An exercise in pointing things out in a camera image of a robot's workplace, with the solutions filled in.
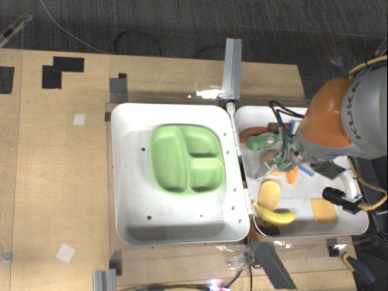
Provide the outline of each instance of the black floor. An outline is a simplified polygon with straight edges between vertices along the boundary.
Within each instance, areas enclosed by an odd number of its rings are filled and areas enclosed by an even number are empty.
[[[103,52],[112,53],[115,36],[126,30],[132,32],[118,40],[117,53],[177,58],[197,53],[196,58],[223,59],[226,38],[241,38],[243,61],[298,65],[307,99],[326,80],[373,56],[387,36],[388,0],[44,2],[60,25]],[[33,21],[23,42],[15,38],[7,47],[96,52],[59,29],[39,0],[0,0],[0,31],[21,15],[33,15]],[[364,168],[366,178],[375,176],[376,183],[387,187],[386,158]],[[386,216],[372,221],[371,233],[387,231]],[[379,276],[371,290],[387,289],[387,278],[380,275],[388,272],[386,244],[360,250],[359,258]]]

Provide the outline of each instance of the green plate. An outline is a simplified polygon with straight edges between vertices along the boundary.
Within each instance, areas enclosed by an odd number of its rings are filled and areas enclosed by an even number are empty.
[[[195,195],[214,191],[225,181],[221,144],[209,129],[164,125],[151,137],[153,179],[165,192]]]

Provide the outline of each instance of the wooden tabletop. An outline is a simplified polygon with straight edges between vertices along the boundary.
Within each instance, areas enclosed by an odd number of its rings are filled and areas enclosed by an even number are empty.
[[[42,89],[42,66],[53,65],[54,56],[84,58],[84,72],[63,72],[62,89]],[[92,290],[93,271],[107,270],[114,241],[104,121],[109,78],[127,74],[131,102],[212,103],[197,93],[221,89],[224,63],[2,49],[0,66],[15,68],[12,93],[0,95],[0,238],[2,250],[13,254],[11,264],[0,264],[0,290]],[[295,65],[244,62],[241,73],[240,105],[270,98],[304,104]],[[76,115],[85,115],[84,125],[74,125]],[[344,240],[354,252],[351,241]],[[56,257],[63,244],[74,249],[68,251],[73,253],[68,263]],[[339,258],[328,257],[323,240],[295,245],[299,255],[281,254],[300,290],[355,290],[351,272]],[[156,260],[146,259],[152,256],[147,253],[126,256],[142,267],[143,284],[157,277],[147,271]],[[181,269],[166,259],[158,259],[159,275],[168,276],[167,282],[182,281],[176,274]],[[201,260],[186,271],[200,273]],[[224,273],[220,262],[213,267]],[[254,275],[256,286],[272,290],[263,270]],[[247,290],[246,277],[244,272],[233,290]]]

